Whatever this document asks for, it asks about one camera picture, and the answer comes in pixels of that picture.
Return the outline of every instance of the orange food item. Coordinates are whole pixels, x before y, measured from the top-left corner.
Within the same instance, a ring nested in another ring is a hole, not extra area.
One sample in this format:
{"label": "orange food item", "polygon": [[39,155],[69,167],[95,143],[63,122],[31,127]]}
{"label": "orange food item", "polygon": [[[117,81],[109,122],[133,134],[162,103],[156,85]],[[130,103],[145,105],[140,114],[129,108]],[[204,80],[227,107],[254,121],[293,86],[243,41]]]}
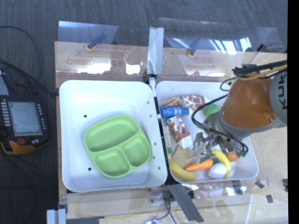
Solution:
{"label": "orange food item", "polygon": [[214,162],[212,159],[205,160],[201,163],[193,163],[185,168],[186,171],[194,171],[194,170],[201,170],[201,169],[208,169],[213,166]]}
{"label": "orange food item", "polygon": [[229,154],[226,154],[226,156],[230,162],[236,161],[238,159],[238,156],[235,153],[235,151],[230,152]]}

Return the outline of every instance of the screen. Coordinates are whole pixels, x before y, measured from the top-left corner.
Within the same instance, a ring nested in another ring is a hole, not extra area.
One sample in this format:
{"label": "screen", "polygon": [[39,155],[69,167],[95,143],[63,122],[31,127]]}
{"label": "screen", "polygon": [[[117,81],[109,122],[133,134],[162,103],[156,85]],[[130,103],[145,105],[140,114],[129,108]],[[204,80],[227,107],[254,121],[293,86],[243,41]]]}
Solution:
{"label": "screen", "polygon": [[34,102],[9,102],[15,136],[42,135],[42,127]]}

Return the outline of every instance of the blue bottle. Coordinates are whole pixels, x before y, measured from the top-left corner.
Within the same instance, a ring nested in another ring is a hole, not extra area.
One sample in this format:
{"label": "blue bottle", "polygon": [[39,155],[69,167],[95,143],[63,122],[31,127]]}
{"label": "blue bottle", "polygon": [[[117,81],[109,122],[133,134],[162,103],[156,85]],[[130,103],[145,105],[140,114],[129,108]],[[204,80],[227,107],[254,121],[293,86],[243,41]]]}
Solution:
{"label": "blue bottle", "polygon": [[163,106],[160,108],[160,113],[162,118],[171,118],[176,115],[182,116],[185,114],[191,114],[192,109],[189,108],[183,108],[181,106]]}

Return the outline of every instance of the white egg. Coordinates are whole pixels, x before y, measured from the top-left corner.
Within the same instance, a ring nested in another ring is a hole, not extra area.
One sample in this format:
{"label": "white egg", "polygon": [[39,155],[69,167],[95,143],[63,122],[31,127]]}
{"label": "white egg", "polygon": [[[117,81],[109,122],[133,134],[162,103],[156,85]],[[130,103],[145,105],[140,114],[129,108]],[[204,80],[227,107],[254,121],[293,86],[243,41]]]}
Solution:
{"label": "white egg", "polygon": [[211,166],[208,175],[210,178],[224,178],[226,171],[227,170],[224,164],[216,163]]}

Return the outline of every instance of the banana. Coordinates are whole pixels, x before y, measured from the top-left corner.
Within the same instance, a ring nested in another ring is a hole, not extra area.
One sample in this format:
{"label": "banana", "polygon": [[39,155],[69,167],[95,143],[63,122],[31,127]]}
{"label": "banana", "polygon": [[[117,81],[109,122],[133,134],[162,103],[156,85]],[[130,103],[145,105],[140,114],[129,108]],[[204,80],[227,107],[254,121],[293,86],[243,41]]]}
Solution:
{"label": "banana", "polygon": [[228,160],[227,156],[222,151],[217,149],[213,149],[212,153],[215,155],[215,158],[218,159],[220,163],[225,165],[226,167],[225,177],[228,177],[232,167],[230,165],[230,161]]}
{"label": "banana", "polygon": [[169,159],[169,163],[170,163],[170,169],[172,171],[172,173],[181,178],[184,179],[185,181],[192,181],[195,178],[198,177],[198,173],[195,172],[190,172],[190,171],[186,171],[184,169],[182,169],[169,155],[168,156]]}

